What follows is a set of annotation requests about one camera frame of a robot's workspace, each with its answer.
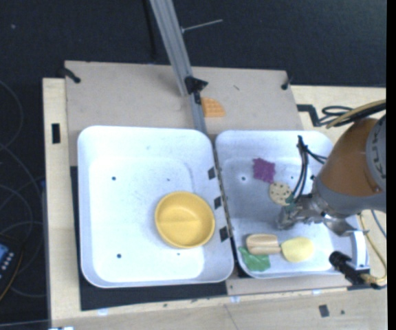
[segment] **purple object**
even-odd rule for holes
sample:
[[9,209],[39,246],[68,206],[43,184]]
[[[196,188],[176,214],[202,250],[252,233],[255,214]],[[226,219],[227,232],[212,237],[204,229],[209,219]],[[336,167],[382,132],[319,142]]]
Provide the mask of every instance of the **purple object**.
[[274,182],[274,163],[264,159],[253,159],[253,177],[272,184]]

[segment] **wooden table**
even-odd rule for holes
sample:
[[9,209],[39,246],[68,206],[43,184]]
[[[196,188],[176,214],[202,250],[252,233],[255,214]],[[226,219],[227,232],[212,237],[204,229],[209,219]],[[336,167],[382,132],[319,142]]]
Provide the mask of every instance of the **wooden table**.
[[[81,311],[69,176],[69,167],[76,164],[78,131],[92,123],[163,127],[166,121],[171,121],[168,127],[185,128],[191,128],[193,123],[188,103],[176,94],[170,67],[79,62],[67,62],[65,66],[81,77],[80,84],[69,78],[43,80],[47,269],[50,318],[54,327],[387,328],[387,291],[347,291],[349,283],[341,275],[281,280],[240,279],[234,275],[226,281],[228,295],[224,297]],[[285,82],[286,73],[282,71],[194,67],[194,74],[210,81],[209,90],[205,89],[202,96],[219,100],[228,112],[226,121],[206,119],[210,137],[225,129],[309,130],[313,129],[310,119],[306,113],[297,112],[296,103],[313,104],[320,111],[328,105],[356,107],[386,97],[386,90],[380,88],[292,86],[283,91],[279,84]],[[123,101],[123,94],[132,94],[133,98]],[[116,106],[119,101],[121,112]],[[134,117],[124,119],[120,114],[129,111],[123,109],[127,104],[131,106]],[[169,116],[158,122],[160,114],[166,115],[169,111]],[[151,113],[150,117],[144,115],[147,112]],[[60,138],[58,143],[53,143],[53,139],[57,142],[53,136],[53,128],[56,129],[57,125]],[[333,142],[345,129],[315,128]],[[379,217],[386,227],[385,215],[380,214]],[[386,256],[386,241],[376,233],[377,228],[369,218],[368,222],[374,230],[375,242]],[[382,274],[381,265],[372,250],[369,252],[373,273]],[[321,316],[321,305],[327,306],[329,316]]]

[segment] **black floor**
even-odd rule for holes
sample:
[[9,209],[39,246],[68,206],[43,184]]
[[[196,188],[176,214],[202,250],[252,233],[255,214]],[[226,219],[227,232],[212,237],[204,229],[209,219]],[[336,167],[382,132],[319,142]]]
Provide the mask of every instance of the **black floor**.
[[[41,79],[65,60],[167,64],[143,1],[0,0],[0,231],[27,251],[0,324],[47,319]],[[298,85],[386,86],[387,0],[174,4],[184,28],[223,19],[185,33],[192,65],[284,69]]]

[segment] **yellow cable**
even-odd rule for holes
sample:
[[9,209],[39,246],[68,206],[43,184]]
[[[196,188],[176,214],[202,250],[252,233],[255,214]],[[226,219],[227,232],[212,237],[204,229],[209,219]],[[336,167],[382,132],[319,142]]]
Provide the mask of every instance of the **yellow cable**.
[[[366,224],[364,223],[363,219],[363,214],[360,214],[360,223],[362,224],[363,230],[367,230]],[[375,283],[378,286],[385,286],[387,285],[387,279],[388,279],[388,264],[384,260],[381,252],[378,250],[378,248],[375,246],[374,241],[372,240],[371,236],[369,236],[369,232],[366,234],[366,239],[368,242],[371,244],[372,248],[374,249],[376,255],[378,256],[379,260],[382,262],[383,267],[384,267],[384,275],[381,278],[377,278],[373,275],[370,274],[362,274],[361,277],[367,282],[367,283]]]
[[386,102],[386,99],[383,100],[377,100],[375,102],[370,102],[366,105],[362,105],[361,107],[356,107],[355,109],[349,110],[348,112],[344,113],[343,115],[340,115],[338,118],[336,118],[334,121],[328,123],[327,125],[327,129],[330,129],[331,127],[333,127],[334,125],[336,125],[337,123],[351,117],[352,115],[354,115],[355,113],[359,113],[363,110],[367,110],[370,109],[371,107],[376,107],[378,105],[384,104]]

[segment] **yellow bowl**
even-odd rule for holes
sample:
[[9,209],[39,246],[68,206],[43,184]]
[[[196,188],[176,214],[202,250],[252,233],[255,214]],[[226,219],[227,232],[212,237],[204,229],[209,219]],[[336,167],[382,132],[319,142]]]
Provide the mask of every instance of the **yellow bowl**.
[[173,247],[194,248],[207,243],[215,231],[212,208],[200,196],[173,192],[164,196],[155,209],[159,235]]

